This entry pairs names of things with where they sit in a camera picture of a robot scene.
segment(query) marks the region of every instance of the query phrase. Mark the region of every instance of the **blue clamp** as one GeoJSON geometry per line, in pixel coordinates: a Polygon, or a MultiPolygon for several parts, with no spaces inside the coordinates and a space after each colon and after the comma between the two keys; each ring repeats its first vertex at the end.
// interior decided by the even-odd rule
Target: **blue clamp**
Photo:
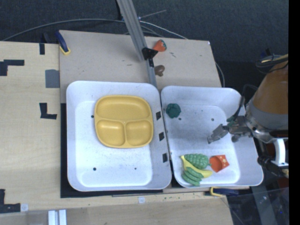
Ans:
{"type": "Polygon", "coordinates": [[[69,55],[71,50],[68,48],[65,39],[62,37],[59,31],[56,31],[54,34],[60,44],[60,50],[64,55],[69,55]]]}
{"type": "Polygon", "coordinates": [[[211,187],[210,195],[217,196],[217,197],[221,197],[222,195],[238,196],[239,192],[237,190],[229,189],[229,188],[211,187]]]}

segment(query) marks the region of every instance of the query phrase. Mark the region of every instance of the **gray carpet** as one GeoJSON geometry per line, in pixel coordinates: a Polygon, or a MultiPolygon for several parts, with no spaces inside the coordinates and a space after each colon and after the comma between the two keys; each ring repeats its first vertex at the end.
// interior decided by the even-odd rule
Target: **gray carpet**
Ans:
{"type": "MultiPolygon", "coordinates": [[[[239,92],[245,83],[258,86],[264,75],[254,67],[261,53],[288,53],[289,0],[133,0],[142,21],[188,39],[208,40],[225,74],[225,86],[239,92]],[[163,11],[156,15],[146,15],[163,11]]],[[[117,19],[115,0],[0,0],[0,40],[39,25],[79,18],[117,19]]],[[[164,37],[176,38],[148,26],[164,37]]],[[[123,34],[111,22],[72,22],[34,30],[10,41],[40,42],[58,29],[123,34]]]]}

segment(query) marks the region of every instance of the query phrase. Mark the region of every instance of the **orange toy food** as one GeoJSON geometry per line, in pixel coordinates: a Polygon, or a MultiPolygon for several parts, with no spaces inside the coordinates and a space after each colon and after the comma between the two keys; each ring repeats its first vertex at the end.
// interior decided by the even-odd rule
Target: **orange toy food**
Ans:
{"type": "Polygon", "coordinates": [[[210,158],[212,170],[216,173],[229,166],[225,155],[215,155],[210,158]]]}
{"type": "Polygon", "coordinates": [[[159,52],[164,52],[165,50],[167,50],[167,45],[165,44],[165,42],[163,40],[160,39],[156,42],[156,44],[154,45],[154,47],[152,49],[159,51],[159,52]]]}

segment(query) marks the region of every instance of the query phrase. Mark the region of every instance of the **toy banana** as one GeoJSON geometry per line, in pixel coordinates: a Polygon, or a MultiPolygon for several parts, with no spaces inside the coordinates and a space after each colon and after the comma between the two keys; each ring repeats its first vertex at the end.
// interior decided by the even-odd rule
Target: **toy banana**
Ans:
{"type": "Polygon", "coordinates": [[[184,155],[182,155],[180,157],[183,161],[183,167],[184,170],[187,170],[188,167],[190,167],[191,169],[193,169],[195,172],[202,174],[203,178],[207,178],[209,176],[212,175],[212,171],[211,170],[206,170],[206,169],[198,169],[196,167],[194,167],[190,162],[188,162],[185,158],[184,155]]]}

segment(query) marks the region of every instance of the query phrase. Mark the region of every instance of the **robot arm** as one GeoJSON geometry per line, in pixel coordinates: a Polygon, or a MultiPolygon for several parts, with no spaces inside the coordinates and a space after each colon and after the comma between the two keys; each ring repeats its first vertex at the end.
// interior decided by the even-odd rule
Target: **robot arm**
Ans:
{"type": "Polygon", "coordinates": [[[258,162],[274,174],[288,177],[284,146],[288,139],[288,54],[260,61],[257,66],[271,69],[246,105],[246,114],[239,116],[245,102],[242,96],[237,112],[227,119],[226,125],[220,124],[207,140],[212,143],[230,133],[233,142],[241,136],[249,136],[263,143],[274,143],[275,159],[259,157],[258,162]]]}

